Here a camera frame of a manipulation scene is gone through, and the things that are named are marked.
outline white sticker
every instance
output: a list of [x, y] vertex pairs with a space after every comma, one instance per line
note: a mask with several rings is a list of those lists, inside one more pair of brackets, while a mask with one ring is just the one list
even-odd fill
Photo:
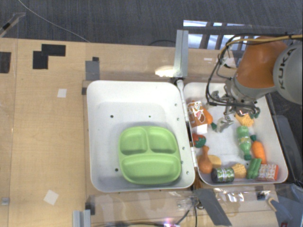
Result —
[[67, 89], [59, 89], [57, 97], [66, 97]]
[[43, 200], [51, 205], [55, 205], [58, 197], [59, 197], [59, 194], [53, 192], [52, 190], [48, 190], [47, 194]]

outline green plate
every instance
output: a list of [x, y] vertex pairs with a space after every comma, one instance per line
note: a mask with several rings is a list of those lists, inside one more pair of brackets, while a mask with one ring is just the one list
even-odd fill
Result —
[[124, 178], [134, 184], [170, 183], [181, 173], [176, 138], [162, 127], [124, 130], [119, 138], [119, 162]]

